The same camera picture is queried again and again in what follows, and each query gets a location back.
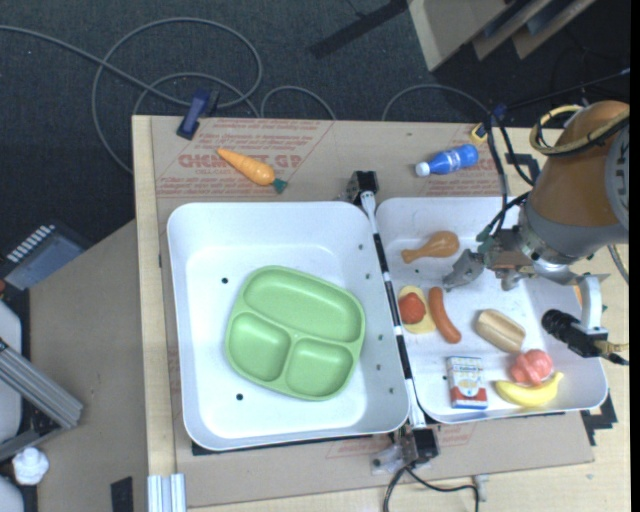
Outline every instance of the blue bottle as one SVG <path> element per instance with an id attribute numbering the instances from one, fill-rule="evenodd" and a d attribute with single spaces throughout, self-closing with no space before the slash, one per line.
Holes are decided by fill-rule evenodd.
<path id="1" fill-rule="evenodd" d="M 418 176 L 429 176 L 429 174 L 449 174 L 462 167 L 470 167 L 478 161 L 478 150 L 473 144 L 463 144 L 462 146 L 442 151 L 429 162 L 420 162 L 416 165 Z"/>

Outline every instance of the green plate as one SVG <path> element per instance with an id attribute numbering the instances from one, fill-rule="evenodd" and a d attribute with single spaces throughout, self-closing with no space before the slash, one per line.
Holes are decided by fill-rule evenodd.
<path id="1" fill-rule="evenodd" d="M 225 351 L 231 366 L 257 384 L 327 400 L 348 384 L 364 331 L 364 310 L 353 294 L 310 274 L 267 266 L 240 289 Z"/>

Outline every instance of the white bottle cap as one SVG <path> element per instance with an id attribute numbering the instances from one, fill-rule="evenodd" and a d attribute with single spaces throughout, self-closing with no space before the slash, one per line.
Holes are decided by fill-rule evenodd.
<path id="1" fill-rule="evenodd" d="M 47 456 L 37 448 L 25 448 L 13 458 L 16 481 L 21 485 L 36 485 L 49 470 Z"/>
<path id="2" fill-rule="evenodd" d="M 424 176 L 429 176 L 431 174 L 431 169 L 429 168 L 429 164 L 427 162 L 420 162 L 416 165 L 416 174 L 423 178 Z"/>

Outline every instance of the blue clamp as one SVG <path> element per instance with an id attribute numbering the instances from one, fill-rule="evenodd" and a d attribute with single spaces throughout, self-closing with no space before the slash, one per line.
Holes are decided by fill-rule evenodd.
<path id="1" fill-rule="evenodd" d="M 210 109 L 211 112 L 215 111 L 219 96 L 220 93 L 218 93 L 214 99 L 214 105 Z M 210 97 L 211 93 L 205 89 L 198 89 L 195 92 L 193 99 L 191 100 L 189 112 L 184 116 L 184 119 L 182 120 L 182 123 L 180 123 L 178 131 L 176 132 L 180 137 L 187 140 L 193 139 L 193 136 L 196 134 L 196 130 L 200 126 L 198 118 L 205 112 L 205 110 L 207 110 Z"/>

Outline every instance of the yellow banana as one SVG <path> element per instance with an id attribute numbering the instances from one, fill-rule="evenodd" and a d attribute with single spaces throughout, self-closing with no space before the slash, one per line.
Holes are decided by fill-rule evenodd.
<path id="1" fill-rule="evenodd" d="M 536 407 L 553 400 L 558 394 L 558 382 L 564 377 L 562 372 L 555 372 L 547 381 L 538 386 L 524 386 L 508 380 L 495 383 L 496 391 L 507 402 L 522 407 Z"/>

